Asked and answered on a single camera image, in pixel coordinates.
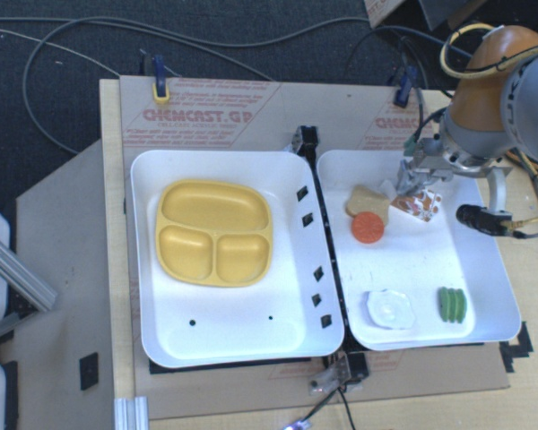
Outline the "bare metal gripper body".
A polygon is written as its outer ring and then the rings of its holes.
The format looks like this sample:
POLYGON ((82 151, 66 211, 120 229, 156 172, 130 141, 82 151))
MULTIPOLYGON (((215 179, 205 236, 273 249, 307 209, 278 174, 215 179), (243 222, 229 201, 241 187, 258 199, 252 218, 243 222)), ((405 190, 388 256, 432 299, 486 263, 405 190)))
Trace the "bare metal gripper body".
POLYGON ((492 170, 492 159, 473 155, 444 137, 422 138, 407 160, 410 170, 432 175, 433 182, 449 182, 454 176, 486 177, 492 170))

